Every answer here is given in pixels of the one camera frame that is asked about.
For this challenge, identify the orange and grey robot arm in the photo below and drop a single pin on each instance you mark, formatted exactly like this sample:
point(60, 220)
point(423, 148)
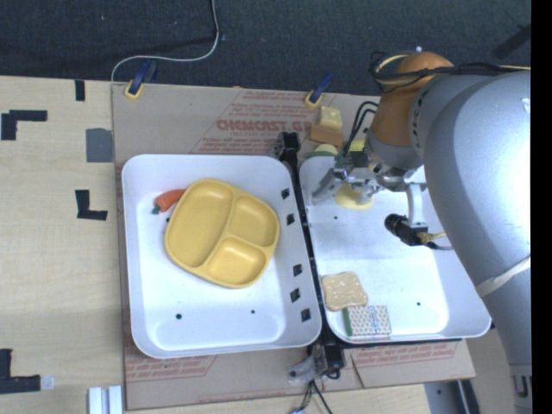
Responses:
point(474, 166)

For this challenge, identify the yellow and green round toy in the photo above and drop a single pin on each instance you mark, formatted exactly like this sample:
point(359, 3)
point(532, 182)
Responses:
point(323, 150)

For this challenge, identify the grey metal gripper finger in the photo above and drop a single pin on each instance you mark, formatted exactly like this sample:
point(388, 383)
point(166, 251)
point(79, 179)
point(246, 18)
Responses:
point(328, 186)
point(369, 193)

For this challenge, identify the tan bread slice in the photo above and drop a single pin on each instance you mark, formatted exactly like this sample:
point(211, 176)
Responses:
point(343, 290)

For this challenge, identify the white plastic tray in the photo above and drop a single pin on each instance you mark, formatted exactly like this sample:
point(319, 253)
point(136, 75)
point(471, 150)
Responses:
point(388, 265)
point(215, 317)

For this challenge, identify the brown cardboard board red print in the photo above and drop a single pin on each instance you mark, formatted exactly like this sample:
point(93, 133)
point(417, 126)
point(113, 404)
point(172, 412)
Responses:
point(172, 119)

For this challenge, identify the pale yellow toy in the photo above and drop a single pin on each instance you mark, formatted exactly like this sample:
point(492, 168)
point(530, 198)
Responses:
point(348, 200)

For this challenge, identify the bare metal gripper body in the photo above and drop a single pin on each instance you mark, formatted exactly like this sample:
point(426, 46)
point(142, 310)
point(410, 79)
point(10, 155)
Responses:
point(371, 177)

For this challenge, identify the black cylinder on white bracket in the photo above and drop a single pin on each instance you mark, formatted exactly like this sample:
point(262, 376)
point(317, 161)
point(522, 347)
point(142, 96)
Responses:
point(405, 230)

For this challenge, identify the yellow cheese block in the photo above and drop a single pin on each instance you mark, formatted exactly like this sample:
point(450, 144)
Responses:
point(330, 117)

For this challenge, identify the yellow divided plate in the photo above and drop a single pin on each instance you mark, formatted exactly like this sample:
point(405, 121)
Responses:
point(215, 231)

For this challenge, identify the tan bread block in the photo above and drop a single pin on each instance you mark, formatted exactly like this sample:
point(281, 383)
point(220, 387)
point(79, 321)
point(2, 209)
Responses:
point(324, 135)

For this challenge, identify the orange carrot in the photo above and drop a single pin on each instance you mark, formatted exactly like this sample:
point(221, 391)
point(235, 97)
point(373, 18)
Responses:
point(169, 198)

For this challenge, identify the white patterned packet green edge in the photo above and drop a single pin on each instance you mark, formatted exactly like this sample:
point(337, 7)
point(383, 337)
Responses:
point(371, 319)

